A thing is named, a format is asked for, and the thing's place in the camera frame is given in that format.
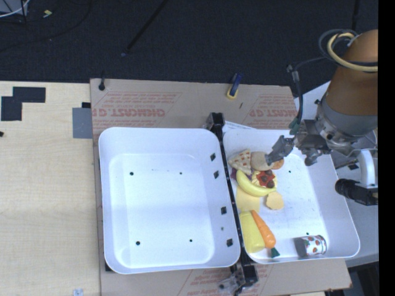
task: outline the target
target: toy banana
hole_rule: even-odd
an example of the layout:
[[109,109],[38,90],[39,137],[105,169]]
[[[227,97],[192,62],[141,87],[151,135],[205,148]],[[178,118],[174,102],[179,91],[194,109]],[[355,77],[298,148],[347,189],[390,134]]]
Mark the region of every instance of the toy banana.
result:
[[269,189],[268,187],[256,186],[252,184],[249,178],[246,176],[246,174],[241,170],[237,170],[236,180],[239,186],[245,192],[247,192],[249,195],[256,197],[266,196],[267,194],[277,190],[276,187],[272,187],[271,189]]

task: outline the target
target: brown cylinder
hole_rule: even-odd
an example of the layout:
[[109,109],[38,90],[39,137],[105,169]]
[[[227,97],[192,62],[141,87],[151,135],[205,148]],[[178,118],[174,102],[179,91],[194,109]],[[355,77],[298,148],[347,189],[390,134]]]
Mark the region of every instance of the brown cylinder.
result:
[[[378,62],[378,30],[359,35],[342,59],[353,62]],[[378,114],[378,72],[361,72],[338,67],[326,90],[326,102],[346,115]]]

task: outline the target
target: white tray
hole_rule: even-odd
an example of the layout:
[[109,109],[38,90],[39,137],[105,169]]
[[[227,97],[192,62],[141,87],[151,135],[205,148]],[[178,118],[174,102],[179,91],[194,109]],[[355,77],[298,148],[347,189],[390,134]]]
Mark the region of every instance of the white tray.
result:
[[99,137],[99,154],[111,269],[132,274],[237,262],[241,248],[215,134],[109,128]]
[[[230,129],[223,138],[227,157],[244,149],[271,152],[277,139],[289,131],[268,129]],[[312,166],[304,165],[305,156],[294,148],[285,164],[273,171],[277,176],[277,191],[283,196],[282,210],[271,210],[260,201],[260,216],[276,237],[280,256],[272,258],[269,249],[249,256],[257,263],[289,262],[314,258],[349,258],[360,248],[359,237],[344,196],[335,191],[338,179],[330,155],[322,155]],[[232,179],[236,196],[237,182]],[[323,255],[300,257],[294,238],[322,235],[328,250]]]

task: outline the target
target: orange carrot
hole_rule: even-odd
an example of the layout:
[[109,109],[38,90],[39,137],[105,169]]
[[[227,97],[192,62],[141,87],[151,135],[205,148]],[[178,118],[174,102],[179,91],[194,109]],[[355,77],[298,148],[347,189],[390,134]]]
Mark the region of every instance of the orange carrot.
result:
[[255,210],[251,210],[251,214],[252,217],[254,217],[254,221],[258,226],[262,238],[264,239],[266,248],[268,249],[274,248],[274,246],[276,245],[276,238],[273,235],[270,228],[266,225],[264,220],[258,215],[258,213]]

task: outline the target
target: dark background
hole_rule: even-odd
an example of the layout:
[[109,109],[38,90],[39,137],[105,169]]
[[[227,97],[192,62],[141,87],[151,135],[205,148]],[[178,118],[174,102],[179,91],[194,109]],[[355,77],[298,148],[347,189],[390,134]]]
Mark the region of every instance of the dark background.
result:
[[[378,0],[169,0],[122,57],[162,1],[31,0],[25,16],[0,17],[0,80],[89,83],[104,72],[227,83],[238,72],[245,84],[293,87],[286,66],[320,57],[321,34],[378,28]],[[335,69],[325,60],[304,65],[302,93]]]

